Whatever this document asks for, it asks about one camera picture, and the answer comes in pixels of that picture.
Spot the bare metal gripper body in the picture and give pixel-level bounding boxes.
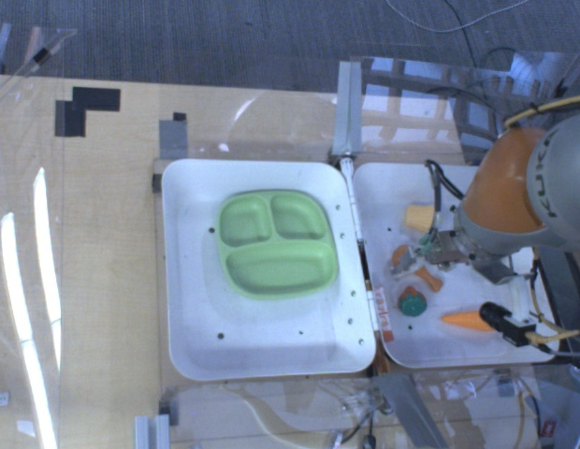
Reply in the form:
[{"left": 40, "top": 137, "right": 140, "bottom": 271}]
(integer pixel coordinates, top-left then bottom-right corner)
[{"left": 413, "top": 229, "right": 474, "bottom": 268}]

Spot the orange toy drumstick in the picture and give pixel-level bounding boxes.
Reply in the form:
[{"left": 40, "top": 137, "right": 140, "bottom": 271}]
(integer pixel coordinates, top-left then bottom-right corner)
[{"left": 391, "top": 243, "right": 444, "bottom": 294}]

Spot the green and orange toy vegetable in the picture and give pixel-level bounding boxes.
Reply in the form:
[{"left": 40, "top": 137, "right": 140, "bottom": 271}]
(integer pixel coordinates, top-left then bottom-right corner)
[{"left": 397, "top": 285, "right": 428, "bottom": 318}]

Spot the brown cardboard board red print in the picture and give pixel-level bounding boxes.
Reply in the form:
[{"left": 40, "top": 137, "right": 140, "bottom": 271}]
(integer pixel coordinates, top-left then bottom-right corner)
[{"left": 370, "top": 286, "right": 396, "bottom": 375}]

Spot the orange carrot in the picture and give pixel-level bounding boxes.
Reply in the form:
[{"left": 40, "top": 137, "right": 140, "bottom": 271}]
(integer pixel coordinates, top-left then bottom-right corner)
[{"left": 440, "top": 311, "right": 498, "bottom": 334}]

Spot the thin black and white rod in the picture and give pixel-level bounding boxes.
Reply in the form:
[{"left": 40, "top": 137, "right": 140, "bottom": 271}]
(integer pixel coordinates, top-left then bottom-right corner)
[{"left": 340, "top": 156, "right": 381, "bottom": 332}]

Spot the white plastic tray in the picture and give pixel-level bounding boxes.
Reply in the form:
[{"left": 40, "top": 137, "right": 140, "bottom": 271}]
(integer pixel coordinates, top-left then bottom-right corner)
[
  {"left": 353, "top": 162, "right": 560, "bottom": 370},
  {"left": 161, "top": 158, "right": 378, "bottom": 383}
]

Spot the green divided plate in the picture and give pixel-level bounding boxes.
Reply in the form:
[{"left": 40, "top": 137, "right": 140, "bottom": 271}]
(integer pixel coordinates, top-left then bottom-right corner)
[{"left": 216, "top": 189, "right": 341, "bottom": 302}]

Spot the black cylinder on white bracket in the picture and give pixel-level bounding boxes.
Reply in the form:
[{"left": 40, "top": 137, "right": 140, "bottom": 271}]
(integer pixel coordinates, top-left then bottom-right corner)
[{"left": 479, "top": 276, "right": 539, "bottom": 348}]

